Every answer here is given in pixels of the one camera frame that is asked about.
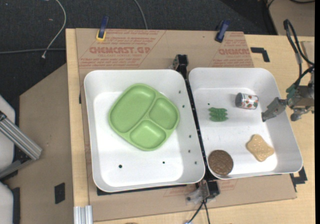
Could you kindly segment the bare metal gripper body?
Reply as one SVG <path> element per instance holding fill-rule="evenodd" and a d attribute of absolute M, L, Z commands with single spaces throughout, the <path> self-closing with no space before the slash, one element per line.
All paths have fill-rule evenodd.
<path fill-rule="evenodd" d="M 292 85 L 287 89 L 287 104 L 291 108 L 310 108 L 315 106 L 315 100 L 308 86 Z"/>

